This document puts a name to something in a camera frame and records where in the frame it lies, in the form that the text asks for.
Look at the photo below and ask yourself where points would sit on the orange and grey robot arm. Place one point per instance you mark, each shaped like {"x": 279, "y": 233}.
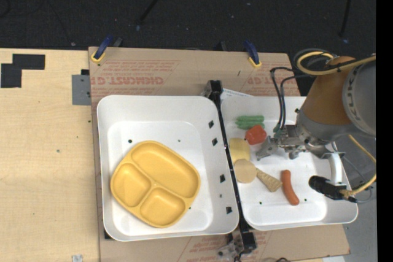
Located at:
{"x": 328, "y": 101}

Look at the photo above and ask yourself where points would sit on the black cylinder on white bracket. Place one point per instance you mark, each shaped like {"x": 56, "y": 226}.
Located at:
{"x": 325, "y": 186}

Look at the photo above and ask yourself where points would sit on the tan ice cream cone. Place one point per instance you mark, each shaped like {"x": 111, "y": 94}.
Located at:
{"x": 270, "y": 181}

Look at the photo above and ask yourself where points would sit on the white paper sheet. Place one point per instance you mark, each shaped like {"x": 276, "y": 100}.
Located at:
{"x": 235, "y": 93}

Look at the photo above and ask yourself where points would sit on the green bean pods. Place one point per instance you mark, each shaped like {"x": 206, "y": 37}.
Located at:
{"x": 249, "y": 121}

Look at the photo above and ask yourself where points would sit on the orange sausage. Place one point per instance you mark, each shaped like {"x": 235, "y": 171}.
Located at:
{"x": 289, "y": 188}

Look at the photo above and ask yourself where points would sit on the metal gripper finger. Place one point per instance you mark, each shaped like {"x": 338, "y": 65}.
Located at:
{"x": 294, "y": 154}
{"x": 267, "y": 148}

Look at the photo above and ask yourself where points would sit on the white plastic tray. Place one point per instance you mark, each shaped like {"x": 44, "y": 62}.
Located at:
{"x": 159, "y": 113}
{"x": 276, "y": 214}

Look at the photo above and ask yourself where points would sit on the brown cardboard board red print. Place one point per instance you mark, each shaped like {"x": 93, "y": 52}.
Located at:
{"x": 172, "y": 73}

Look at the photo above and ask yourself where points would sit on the yellow cheese block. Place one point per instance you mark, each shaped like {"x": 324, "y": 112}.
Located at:
{"x": 239, "y": 148}

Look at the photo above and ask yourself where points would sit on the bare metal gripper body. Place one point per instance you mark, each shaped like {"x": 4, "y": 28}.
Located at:
{"x": 294, "y": 138}

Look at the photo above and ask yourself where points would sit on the yellow divided plate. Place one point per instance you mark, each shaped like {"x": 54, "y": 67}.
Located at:
{"x": 155, "y": 184}

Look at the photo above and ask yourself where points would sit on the thin black rod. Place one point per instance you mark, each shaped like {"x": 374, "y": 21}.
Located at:
{"x": 228, "y": 156}

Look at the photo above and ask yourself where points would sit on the tan round biscuit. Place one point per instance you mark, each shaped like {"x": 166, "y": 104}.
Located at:
{"x": 245, "y": 171}

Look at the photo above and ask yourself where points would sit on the red bell pepper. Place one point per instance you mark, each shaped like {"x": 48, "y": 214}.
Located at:
{"x": 255, "y": 135}

